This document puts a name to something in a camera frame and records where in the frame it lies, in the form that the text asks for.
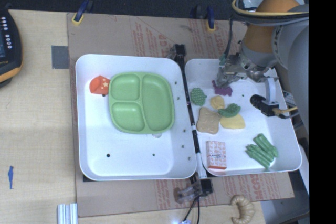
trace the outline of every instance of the cardboard sheet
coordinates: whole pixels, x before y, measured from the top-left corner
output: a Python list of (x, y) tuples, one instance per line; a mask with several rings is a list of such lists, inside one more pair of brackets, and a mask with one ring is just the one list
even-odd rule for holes
[[(79, 166), (75, 64), (85, 54), (166, 57), (174, 44), (185, 45), (186, 61), (218, 58), (227, 46), (228, 21), (215, 21), (216, 30), (209, 32), (202, 19), (85, 14), (82, 23), (75, 26), (72, 17), (73, 13), (67, 15), (79, 217), (189, 207), (189, 202), (178, 204), (173, 195), (175, 189), (189, 186), (189, 179), (93, 182), (83, 176)], [(245, 31), (243, 23), (234, 22), (230, 54), (239, 51)], [(243, 194), (251, 201), (294, 197), (288, 173), (212, 177), (211, 181), (214, 192), (200, 202), (201, 206), (229, 204), (235, 194)]]

